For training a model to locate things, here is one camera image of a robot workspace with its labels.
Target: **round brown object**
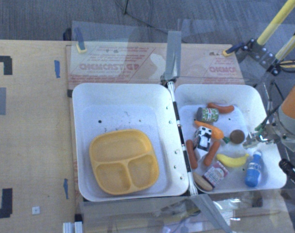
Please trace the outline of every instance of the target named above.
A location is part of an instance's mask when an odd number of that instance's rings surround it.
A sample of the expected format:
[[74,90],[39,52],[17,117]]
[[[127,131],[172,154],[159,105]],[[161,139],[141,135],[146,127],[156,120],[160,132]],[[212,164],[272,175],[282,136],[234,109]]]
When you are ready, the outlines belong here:
[[229,138],[232,143],[240,144],[244,141],[245,135],[242,130],[234,130],[230,133]]

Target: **sausage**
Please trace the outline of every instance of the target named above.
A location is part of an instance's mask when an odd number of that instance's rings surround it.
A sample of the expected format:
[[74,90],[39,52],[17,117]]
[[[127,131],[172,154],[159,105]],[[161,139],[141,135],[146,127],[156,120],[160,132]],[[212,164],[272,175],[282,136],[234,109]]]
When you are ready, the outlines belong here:
[[191,163],[191,168],[196,169],[198,167],[197,159],[195,156],[194,148],[193,148],[193,142],[192,140],[187,140],[186,141],[186,149],[187,149],[187,154],[190,159]]
[[233,112],[235,107],[233,105],[229,105],[229,106],[220,106],[220,105],[217,105],[215,103],[208,103],[207,105],[208,108],[214,108],[214,109],[218,109],[219,110],[219,113],[221,114],[226,114],[226,113],[230,113],[230,112]]
[[205,166],[210,166],[212,163],[212,160],[215,156],[216,151],[219,149],[221,143],[219,141],[213,142],[212,146],[209,149],[209,152],[206,154],[204,159]]
[[211,129],[212,130],[212,133],[211,133],[211,137],[216,139],[216,140],[221,140],[224,138],[224,133],[222,130],[220,130],[219,128],[213,126],[213,125],[210,125],[208,123],[204,123],[204,122],[201,122],[201,121],[197,121],[195,120],[194,121],[195,124],[200,127],[200,126],[203,126],[203,127],[206,127],[208,129]]
[[198,173],[192,172],[195,183],[205,191],[212,191],[213,186]]

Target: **yellow divided plate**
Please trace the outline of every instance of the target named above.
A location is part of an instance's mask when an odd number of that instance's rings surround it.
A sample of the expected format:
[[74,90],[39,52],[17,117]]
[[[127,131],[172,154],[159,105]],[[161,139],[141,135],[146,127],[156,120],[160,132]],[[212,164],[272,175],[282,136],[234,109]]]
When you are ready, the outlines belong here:
[[159,176],[153,145],[139,130],[118,130],[99,135],[92,140],[89,155],[100,188],[112,195],[146,189]]

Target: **dark gray floor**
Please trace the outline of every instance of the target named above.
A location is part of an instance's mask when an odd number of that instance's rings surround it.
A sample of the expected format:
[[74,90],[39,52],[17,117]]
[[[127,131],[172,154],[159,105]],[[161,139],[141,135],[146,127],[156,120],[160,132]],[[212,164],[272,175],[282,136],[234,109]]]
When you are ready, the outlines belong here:
[[[201,44],[237,44],[257,38],[287,0],[0,0],[0,39],[63,40],[74,22],[94,22],[161,29],[181,29],[183,41]],[[295,32],[295,8],[266,43],[277,53]],[[295,48],[285,60],[295,59]],[[260,79],[265,70],[253,59],[240,63],[245,77]],[[283,97],[295,84],[295,73],[282,72],[274,79]],[[275,105],[282,102],[276,88]],[[295,153],[282,157],[295,164]],[[295,187],[288,182],[287,189]],[[289,204],[295,204],[295,193]]]

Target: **wooden surface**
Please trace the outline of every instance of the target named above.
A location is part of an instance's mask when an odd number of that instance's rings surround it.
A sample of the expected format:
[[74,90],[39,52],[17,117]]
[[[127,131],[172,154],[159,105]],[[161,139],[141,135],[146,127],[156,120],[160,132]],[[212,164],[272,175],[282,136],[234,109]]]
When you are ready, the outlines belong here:
[[[3,74],[6,114],[0,115],[0,207],[4,188],[13,189],[13,213],[0,232],[62,232],[73,222],[75,196],[66,42],[0,40],[0,55],[13,59]],[[54,60],[60,62],[56,78]],[[68,180],[68,198],[63,187]],[[32,207],[40,214],[32,215]]]

